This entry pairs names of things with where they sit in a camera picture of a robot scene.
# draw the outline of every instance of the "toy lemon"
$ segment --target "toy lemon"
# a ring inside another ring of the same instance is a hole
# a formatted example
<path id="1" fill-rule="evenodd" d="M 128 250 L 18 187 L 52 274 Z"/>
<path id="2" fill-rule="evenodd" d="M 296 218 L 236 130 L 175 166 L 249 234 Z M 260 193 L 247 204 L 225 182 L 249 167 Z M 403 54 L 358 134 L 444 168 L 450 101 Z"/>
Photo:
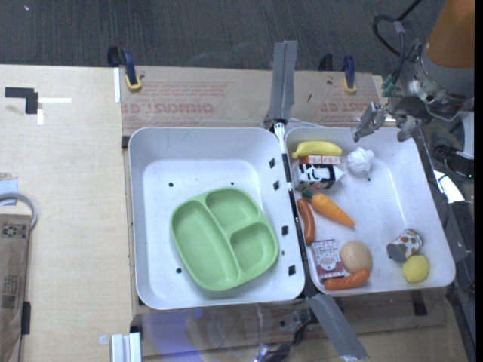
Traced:
<path id="1" fill-rule="evenodd" d="M 429 273 L 428 260 L 423 255 L 411 256 L 402 265 L 402 273 L 410 283 L 423 281 Z"/>

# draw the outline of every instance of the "wooden table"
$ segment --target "wooden table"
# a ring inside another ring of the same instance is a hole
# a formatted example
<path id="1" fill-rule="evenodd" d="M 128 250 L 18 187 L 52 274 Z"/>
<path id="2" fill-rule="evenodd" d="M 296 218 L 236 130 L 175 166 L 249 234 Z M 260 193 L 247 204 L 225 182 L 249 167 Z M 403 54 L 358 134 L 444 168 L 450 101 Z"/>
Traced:
<path id="1" fill-rule="evenodd" d="M 19 190 L 34 199 L 39 215 L 26 290 L 30 334 L 23 337 L 21 360 L 108 361 L 106 340 L 128 333 L 133 317 L 121 105 L 113 69 L 0 66 L 0 76 L 4 87 L 72 98 L 45 103 L 38 125 L 37 116 L 25 114 L 24 100 L 0 97 L 0 172 L 18 176 Z M 22 204 L 0 211 L 28 213 Z M 460 362 L 466 354 L 449 305 L 445 317 L 445 325 L 364 334 L 361 341 L 374 361 Z M 306 354 L 291 360 L 339 360 L 328 340 L 303 342 L 300 350 Z M 235 358 L 224 351 L 199 356 Z"/>

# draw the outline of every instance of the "white tray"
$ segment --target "white tray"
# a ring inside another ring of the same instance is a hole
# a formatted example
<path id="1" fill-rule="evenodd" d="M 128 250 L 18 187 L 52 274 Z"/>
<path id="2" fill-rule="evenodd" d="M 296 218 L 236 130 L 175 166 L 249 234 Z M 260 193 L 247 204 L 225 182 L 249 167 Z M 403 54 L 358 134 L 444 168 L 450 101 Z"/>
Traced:
<path id="1" fill-rule="evenodd" d="M 383 128 L 354 143 L 349 128 L 296 128 L 287 133 L 289 157 L 297 144 L 306 140 L 328 140 L 343 149 L 340 168 L 346 173 L 325 194 L 339 204 L 355 221 L 355 227 L 332 222 L 316 212 L 316 240 L 333 238 L 340 249 L 349 240 L 360 240 L 371 251 L 374 266 L 367 283 L 359 288 L 330 291 L 317 278 L 311 251 L 307 247 L 311 277 L 320 291 L 334 296 L 381 293 L 449 285 L 455 265 L 445 232 L 417 151 L 416 143 L 398 142 L 398 129 Z M 346 167 L 346 157 L 357 146 L 371 149 L 375 159 L 369 173 L 353 173 Z M 420 233 L 423 246 L 418 254 L 426 256 L 429 275 L 420 283 L 408 283 L 401 264 L 387 256 L 386 245 L 406 228 Z"/>
<path id="2" fill-rule="evenodd" d="M 129 161 L 137 292 L 149 307 L 277 302 L 300 295 L 305 277 L 275 135 L 261 128 L 147 127 L 132 135 Z M 198 286 L 183 267 L 169 218 L 181 202 L 222 186 L 237 186 L 259 204 L 275 231 L 279 255 L 257 278 L 213 292 Z"/>

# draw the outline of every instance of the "brown egg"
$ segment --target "brown egg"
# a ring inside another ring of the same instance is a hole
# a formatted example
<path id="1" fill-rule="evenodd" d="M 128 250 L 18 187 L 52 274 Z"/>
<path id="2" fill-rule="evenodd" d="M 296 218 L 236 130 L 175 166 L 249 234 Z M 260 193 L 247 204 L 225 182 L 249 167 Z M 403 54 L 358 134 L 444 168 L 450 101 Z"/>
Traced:
<path id="1" fill-rule="evenodd" d="M 356 272 L 361 268 L 372 268 L 372 255 L 367 246 L 357 240 L 347 241 L 339 252 L 343 267 L 350 272 Z"/>

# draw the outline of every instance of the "small can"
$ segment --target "small can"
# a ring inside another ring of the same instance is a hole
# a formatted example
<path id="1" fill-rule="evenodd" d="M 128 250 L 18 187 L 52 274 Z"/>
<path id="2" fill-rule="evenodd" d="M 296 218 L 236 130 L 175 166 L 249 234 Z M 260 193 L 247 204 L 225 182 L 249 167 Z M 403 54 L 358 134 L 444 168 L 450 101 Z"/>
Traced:
<path id="1" fill-rule="evenodd" d="M 395 262 L 405 262 L 423 246 L 423 240 L 413 229 L 405 229 L 391 244 L 387 244 L 387 254 Z"/>

